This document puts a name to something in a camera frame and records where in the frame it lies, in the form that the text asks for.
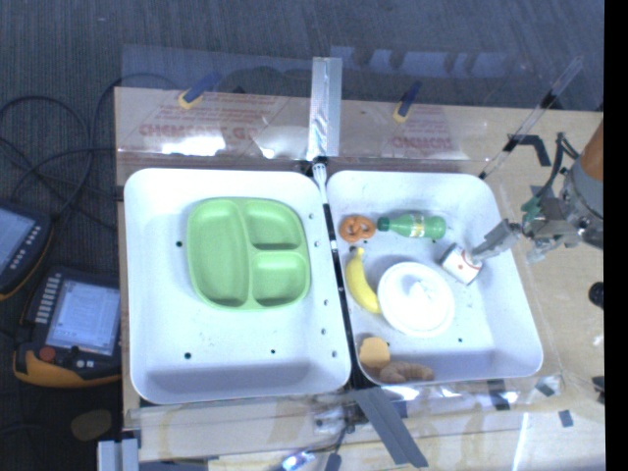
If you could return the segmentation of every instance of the floor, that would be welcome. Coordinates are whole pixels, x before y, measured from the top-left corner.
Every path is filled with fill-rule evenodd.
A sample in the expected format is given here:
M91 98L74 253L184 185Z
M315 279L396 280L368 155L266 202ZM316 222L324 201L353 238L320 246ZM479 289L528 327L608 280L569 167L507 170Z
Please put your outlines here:
M420 79L421 103L529 109L581 57L552 108L603 109L604 0L0 0L0 37L0 197L59 219L47 264L96 274L118 273L112 88L185 80L164 50L293 61L290 76L245 72L248 92L307 96L302 65L334 56L346 99L395 101ZM85 147L89 168L68 153ZM60 152L40 170L64 182L29 171ZM121 437L120 385L47 389L12 371L36 281L0 302L0 469L95 470L98 439ZM94 434L77 430L84 414Z

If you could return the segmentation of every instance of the black device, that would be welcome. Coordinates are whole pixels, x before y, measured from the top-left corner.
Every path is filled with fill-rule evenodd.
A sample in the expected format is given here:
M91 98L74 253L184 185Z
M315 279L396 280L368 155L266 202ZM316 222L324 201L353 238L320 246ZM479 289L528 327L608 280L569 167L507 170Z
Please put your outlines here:
M50 216L0 199L0 300L9 298L28 280L51 238Z
M18 329L16 376L43 387L97 386L120 379L121 356L117 279L50 268Z

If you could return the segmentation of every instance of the bottle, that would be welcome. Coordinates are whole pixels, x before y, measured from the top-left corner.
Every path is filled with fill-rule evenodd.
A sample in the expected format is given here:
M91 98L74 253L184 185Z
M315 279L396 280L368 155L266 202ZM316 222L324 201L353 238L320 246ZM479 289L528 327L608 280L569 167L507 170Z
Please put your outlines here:
M405 237L429 237L440 239L445 235L445 219L440 216L426 217L422 213L406 213L395 218L381 217L378 231L395 231Z

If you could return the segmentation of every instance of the green divided plate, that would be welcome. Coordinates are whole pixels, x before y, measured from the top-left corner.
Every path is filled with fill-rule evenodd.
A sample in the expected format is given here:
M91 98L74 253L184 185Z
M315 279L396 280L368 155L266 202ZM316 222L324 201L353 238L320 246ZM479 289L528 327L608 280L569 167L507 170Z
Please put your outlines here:
M187 220L187 262L196 293L222 309L290 305L310 288L303 226L276 200L221 197L199 203Z

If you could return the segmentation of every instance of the banana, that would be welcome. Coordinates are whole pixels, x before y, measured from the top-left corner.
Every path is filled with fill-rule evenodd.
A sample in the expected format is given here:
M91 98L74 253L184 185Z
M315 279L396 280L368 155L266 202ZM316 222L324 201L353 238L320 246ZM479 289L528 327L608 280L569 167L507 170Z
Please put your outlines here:
M377 294L375 294L369 286L366 281L366 276L364 275L364 265L362 264L363 254L363 247L356 248L355 254L346 264L346 285L349 288L351 296L353 296L357 303L369 312L380 314L382 312L380 301L378 300Z

